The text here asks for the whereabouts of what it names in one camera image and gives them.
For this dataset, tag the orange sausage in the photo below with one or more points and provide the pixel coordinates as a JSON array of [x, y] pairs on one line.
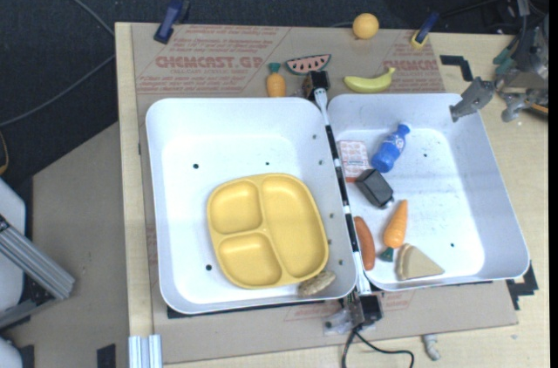
[[365, 244]]

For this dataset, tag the thin black and white rod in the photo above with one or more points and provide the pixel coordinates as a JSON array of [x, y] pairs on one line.
[[336, 159]]

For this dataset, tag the brown cardboard board red print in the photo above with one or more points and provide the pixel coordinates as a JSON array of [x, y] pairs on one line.
[[209, 61]]

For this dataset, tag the small orange carrot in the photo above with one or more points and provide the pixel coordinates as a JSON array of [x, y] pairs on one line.
[[276, 85]]

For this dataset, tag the white and orange packet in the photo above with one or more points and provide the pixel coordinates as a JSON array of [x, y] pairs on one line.
[[352, 154]]

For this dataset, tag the yellow banana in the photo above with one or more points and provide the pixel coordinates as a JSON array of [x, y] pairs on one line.
[[368, 83]]

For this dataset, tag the blue bottle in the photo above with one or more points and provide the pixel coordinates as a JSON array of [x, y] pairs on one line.
[[388, 152]]

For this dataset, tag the black box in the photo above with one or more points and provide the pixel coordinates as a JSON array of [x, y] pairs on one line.
[[375, 187]]

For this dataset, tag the yellow divided plate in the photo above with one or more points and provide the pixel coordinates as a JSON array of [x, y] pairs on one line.
[[287, 222]]

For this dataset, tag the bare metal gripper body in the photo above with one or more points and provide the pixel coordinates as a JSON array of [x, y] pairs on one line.
[[529, 77]]

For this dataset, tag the watermelon slice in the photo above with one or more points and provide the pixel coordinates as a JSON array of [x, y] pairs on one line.
[[307, 64]]

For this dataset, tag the beige bread slice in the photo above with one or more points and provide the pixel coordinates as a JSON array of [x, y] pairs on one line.
[[418, 266]]

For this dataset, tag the yellow orange ball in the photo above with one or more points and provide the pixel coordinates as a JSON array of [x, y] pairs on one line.
[[365, 25]]

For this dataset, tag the large orange carrot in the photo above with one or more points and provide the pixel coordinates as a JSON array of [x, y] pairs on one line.
[[396, 226]]

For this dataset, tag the white plastic tray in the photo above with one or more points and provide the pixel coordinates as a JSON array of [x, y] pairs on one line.
[[457, 192], [183, 131]]

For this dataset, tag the beige biscuit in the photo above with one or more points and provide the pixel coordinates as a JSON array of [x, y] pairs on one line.
[[316, 283]]

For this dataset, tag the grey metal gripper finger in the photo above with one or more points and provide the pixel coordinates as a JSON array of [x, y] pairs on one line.
[[514, 106], [475, 96]]

